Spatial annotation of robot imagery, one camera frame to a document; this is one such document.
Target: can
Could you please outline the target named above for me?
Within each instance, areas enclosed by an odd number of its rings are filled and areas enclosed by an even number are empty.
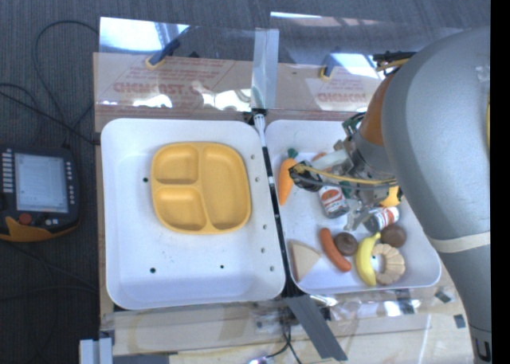
[[[397,207],[379,207],[365,221],[365,227],[371,233],[377,233],[381,229],[392,225],[400,218],[400,212]]]
[[[338,186],[322,186],[319,190],[320,202],[328,218],[337,218],[349,212],[349,205]]]

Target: hot dog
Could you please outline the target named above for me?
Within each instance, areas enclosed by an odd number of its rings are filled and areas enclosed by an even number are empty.
[[[321,228],[319,239],[324,253],[329,260],[342,272],[349,272],[352,268],[351,262],[343,256],[336,248],[332,232],[328,228]]]

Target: brown ball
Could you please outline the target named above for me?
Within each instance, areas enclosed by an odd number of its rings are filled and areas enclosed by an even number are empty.
[[[407,234],[400,225],[392,224],[381,229],[381,242],[394,248],[400,248],[406,243]]]
[[[344,256],[352,256],[358,250],[358,240],[347,231],[336,234],[333,241],[335,242],[336,248]]]

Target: white band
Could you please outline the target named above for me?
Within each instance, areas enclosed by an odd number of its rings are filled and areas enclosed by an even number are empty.
[[[453,238],[452,240],[434,240],[428,236],[427,238],[429,238],[430,244],[436,251],[443,253],[467,251],[468,249],[491,244],[490,231],[468,235],[467,237]]]

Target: yellow plate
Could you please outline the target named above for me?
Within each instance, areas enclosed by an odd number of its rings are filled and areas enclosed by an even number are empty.
[[[151,166],[152,202],[159,220],[180,233],[229,233],[251,214],[245,164],[230,146],[172,143]]]

